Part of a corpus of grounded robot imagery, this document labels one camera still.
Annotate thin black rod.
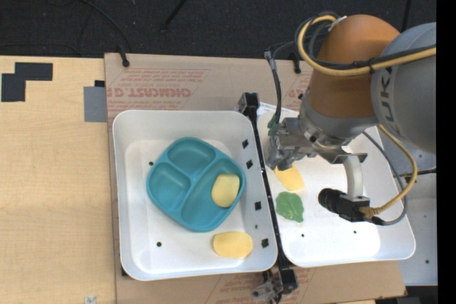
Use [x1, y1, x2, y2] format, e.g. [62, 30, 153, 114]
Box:
[249, 105, 290, 283]

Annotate green leaf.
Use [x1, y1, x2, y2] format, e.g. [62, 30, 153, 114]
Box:
[275, 191, 305, 224]

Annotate yellow potato chip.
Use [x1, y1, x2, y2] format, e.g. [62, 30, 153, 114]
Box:
[212, 231, 254, 259]
[273, 164, 306, 193]
[211, 173, 241, 209]

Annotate blue divided plate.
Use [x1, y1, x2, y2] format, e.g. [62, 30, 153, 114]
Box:
[145, 137, 247, 234]

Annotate white plastic tray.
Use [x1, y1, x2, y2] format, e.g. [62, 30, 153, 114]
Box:
[256, 102, 417, 268]
[112, 109, 279, 282]

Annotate brown cardboard board, red print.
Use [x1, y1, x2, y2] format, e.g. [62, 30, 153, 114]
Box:
[103, 52, 408, 304]

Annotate black block with thin wires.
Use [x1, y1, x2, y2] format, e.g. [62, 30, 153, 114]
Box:
[277, 268, 297, 295]
[237, 92, 260, 115]

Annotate black cylinder on white bracket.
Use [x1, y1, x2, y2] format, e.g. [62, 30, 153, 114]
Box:
[318, 152, 371, 223]

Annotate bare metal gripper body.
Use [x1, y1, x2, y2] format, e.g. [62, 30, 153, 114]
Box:
[275, 117, 352, 159]

